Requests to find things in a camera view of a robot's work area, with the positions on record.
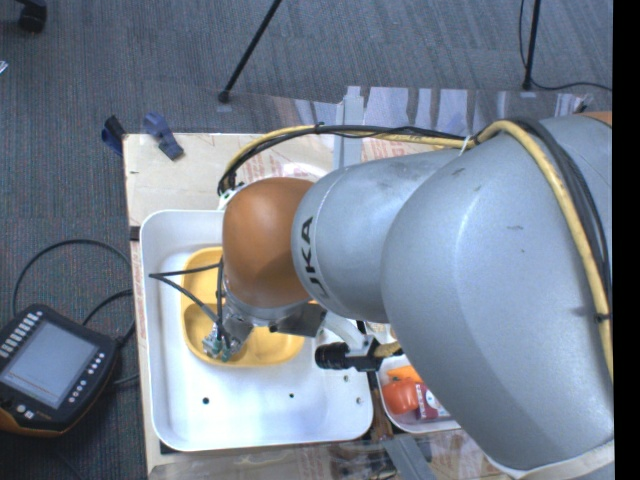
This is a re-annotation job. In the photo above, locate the red packet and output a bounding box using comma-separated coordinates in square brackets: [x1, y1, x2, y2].
[414, 383, 452, 422]

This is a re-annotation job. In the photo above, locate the yellow divided plate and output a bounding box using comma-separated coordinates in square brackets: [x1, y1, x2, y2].
[180, 245, 307, 369]

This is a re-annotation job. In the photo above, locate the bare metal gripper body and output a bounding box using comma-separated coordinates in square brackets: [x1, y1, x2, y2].
[220, 306, 328, 349]

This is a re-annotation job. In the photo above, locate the orange toy pepper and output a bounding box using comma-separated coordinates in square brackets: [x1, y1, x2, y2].
[381, 376, 422, 416]

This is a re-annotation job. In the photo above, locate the black cylinder on white bracket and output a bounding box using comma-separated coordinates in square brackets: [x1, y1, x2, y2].
[314, 312, 402, 374]

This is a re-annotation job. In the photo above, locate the black stand pole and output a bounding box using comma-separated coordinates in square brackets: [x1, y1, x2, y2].
[520, 0, 548, 92]
[217, 0, 297, 105]

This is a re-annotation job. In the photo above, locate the orange carrot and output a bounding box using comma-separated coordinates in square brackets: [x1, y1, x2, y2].
[386, 364, 424, 385]

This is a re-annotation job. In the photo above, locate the white plastic tray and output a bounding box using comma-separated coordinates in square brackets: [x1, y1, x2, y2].
[139, 209, 376, 454]
[363, 319, 464, 436]

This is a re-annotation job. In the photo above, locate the black chair base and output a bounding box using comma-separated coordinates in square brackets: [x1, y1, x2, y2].
[0, 0, 49, 35]

